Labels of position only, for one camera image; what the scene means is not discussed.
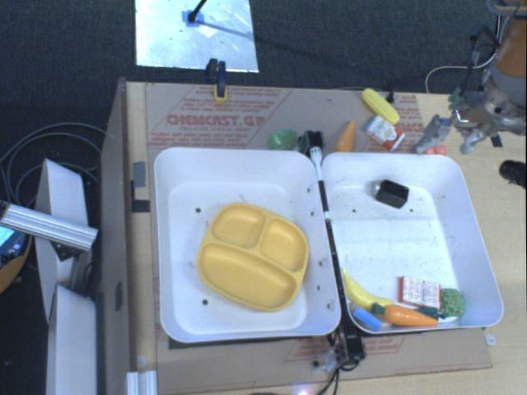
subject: yellow divided plate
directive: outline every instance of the yellow divided plate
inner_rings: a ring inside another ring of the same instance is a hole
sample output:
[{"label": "yellow divided plate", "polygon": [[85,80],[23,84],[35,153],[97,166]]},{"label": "yellow divided plate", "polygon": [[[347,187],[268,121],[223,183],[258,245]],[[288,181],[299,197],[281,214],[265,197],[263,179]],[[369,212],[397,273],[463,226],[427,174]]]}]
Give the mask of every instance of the yellow divided plate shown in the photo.
[{"label": "yellow divided plate", "polygon": [[198,252],[198,272],[217,293],[273,312],[296,297],[309,260],[307,238],[285,218],[248,203],[223,207]]}]

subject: red and white box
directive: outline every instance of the red and white box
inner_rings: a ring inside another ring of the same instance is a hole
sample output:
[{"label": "red and white box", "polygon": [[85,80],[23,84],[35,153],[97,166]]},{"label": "red and white box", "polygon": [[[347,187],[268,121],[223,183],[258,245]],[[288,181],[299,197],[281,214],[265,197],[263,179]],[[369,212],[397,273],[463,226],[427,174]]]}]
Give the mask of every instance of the red and white box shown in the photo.
[{"label": "red and white box", "polygon": [[399,279],[399,303],[439,309],[441,307],[441,286],[410,276],[402,276]]}]

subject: toy banana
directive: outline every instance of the toy banana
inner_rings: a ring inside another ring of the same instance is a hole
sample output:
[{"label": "toy banana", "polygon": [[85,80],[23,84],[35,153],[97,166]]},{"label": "toy banana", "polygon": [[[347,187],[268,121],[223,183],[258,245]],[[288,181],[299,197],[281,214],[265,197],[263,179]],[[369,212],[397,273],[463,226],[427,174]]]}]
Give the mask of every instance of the toy banana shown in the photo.
[{"label": "toy banana", "polygon": [[383,299],[366,292],[357,282],[347,274],[347,270],[343,269],[344,289],[347,296],[357,306],[362,307],[368,312],[371,311],[371,306],[374,303],[380,304],[383,307],[394,304],[392,300]]}]

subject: clamp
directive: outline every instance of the clamp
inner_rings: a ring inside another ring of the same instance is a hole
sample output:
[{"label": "clamp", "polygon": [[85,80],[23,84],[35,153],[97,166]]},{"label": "clamp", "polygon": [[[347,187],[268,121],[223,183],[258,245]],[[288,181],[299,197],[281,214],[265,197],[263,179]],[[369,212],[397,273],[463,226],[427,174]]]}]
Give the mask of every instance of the clamp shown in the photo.
[{"label": "clamp", "polygon": [[227,101],[226,64],[211,58],[205,70],[205,82],[214,85],[214,100],[221,104]]}]

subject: gray carpet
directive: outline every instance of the gray carpet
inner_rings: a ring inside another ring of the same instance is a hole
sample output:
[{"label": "gray carpet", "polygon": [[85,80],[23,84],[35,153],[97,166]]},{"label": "gray carpet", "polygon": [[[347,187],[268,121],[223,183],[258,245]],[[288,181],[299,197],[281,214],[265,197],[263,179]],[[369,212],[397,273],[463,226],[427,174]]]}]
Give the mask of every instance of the gray carpet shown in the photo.
[{"label": "gray carpet", "polygon": [[[250,0],[260,73],[232,73],[228,81],[424,92],[425,76],[434,67],[468,61],[474,25],[494,29],[485,2]],[[50,124],[79,121],[105,128],[118,77],[203,82],[203,72],[137,67],[134,28],[134,0],[0,0],[0,156]],[[450,93],[462,77],[459,71],[440,71],[429,86]],[[470,86],[477,83],[475,74]],[[70,144],[37,146],[36,153],[21,157],[18,174],[47,150],[55,158],[73,152],[86,167],[96,161]],[[39,395],[47,331],[35,270],[25,267],[21,276],[0,295],[0,392]]]}]

